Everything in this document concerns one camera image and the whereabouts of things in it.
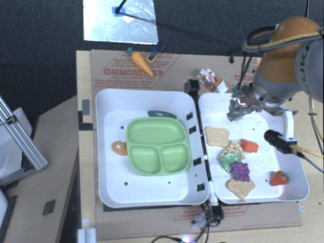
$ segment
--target toy pizza slice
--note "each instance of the toy pizza slice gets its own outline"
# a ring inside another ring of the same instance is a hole
[[[224,150],[221,156],[226,155],[229,152],[236,152],[241,155],[241,158],[244,158],[244,151],[240,144],[238,144],[235,140],[231,142],[231,144],[228,145],[228,147]]]

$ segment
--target white object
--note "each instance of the white object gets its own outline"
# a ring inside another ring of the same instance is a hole
[[[83,227],[90,226],[90,220],[89,219],[82,219],[82,226]]]
[[[8,208],[8,200],[5,197],[5,195],[2,193],[2,191],[0,190],[0,228],[4,221],[4,217],[5,217],[7,208]]]
[[[300,213],[304,213],[304,212],[306,212],[305,207],[302,206],[302,205],[298,206],[298,209],[299,209],[299,212],[300,212]]]
[[[22,108],[14,111],[19,123],[30,136],[32,126]],[[21,169],[22,150],[4,125],[0,126],[0,179]]]
[[[285,111],[281,116],[283,122],[282,138],[286,141],[294,141],[294,117],[292,111]]]
[[[198,73],[196,79],[213,93],[222,94],[228,90],[224,80],[207,67]]]
[[[97,243],[97,230],[96,228],[78,229],[77,230],[78,243]]]
[[[197,205],[209,196],[209,186],[199,126],[193,99],[183,92],[107,89],[96,98],[99,195],[113,208],[138,206]],[[149,110],[177,116],[189,134],[191,162],[189,168],[168,176],[144,176],[131,166],[127,156],[113,152],[114,141],[126,140],[130,121],[148,117]],[[194,166],[194,160],[200,164]]]
[[[201,122],[203,128],[213,126],[229,130],[229,140],[247,139],[259,145],[257,153],[245,152],[243,163],[248,163],[250,179],[255,188],[240,200],[226,188],[226,183],[232,178],[222,167],[218,157],[224,151],[222,147],[207,147],[207,155],[213,178],[214,192],[219,200],[226,204],[251,204],[269,201],[297,201],[308,196],[309,187],[300,158],[293,154],[282,154],[264,139],[267,130],[283,133],[284,121],[281,116],[272,116],[266,111],[253,112],[245,115],[241,120],[229,121],[228,112],[231,94],[206,93],[199,99]],[[289,183],[271,186],[270,180],[274,172],[283,171]]]

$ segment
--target green divided plate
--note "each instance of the green divided plate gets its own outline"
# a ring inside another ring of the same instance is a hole
[[[126,145],[132,167],[142,175],[177,174],[190,164],[187,132],[174,118],[132,120],[126,128]]]

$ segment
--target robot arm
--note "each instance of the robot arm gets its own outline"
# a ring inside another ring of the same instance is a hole
[[[230,101],[230,121],[261,110],[282,115],[286,111],[282,104],[301,90],[323,102],[323,28],[308,18],[291,17],[273,32],[269,44],[248,43],[244,42],[244,51],[266,53],[253,83]]]

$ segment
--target metal frame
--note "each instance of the metal frame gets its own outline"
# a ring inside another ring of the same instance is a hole
[[[21,148],[24,155],[30,162],[32,169],[25,170],[22,168],[11,175],[0,180],[0,186],[8,185],[15,182],[35,171],[38,171],[48,165],[48,161],[42,153],[36,148],[32,139],[24,131],[19,123],[19,120],[14,116],[13,112],[6,104],[2,96],[0,96],[0,125],[6,127],[10,135]]]

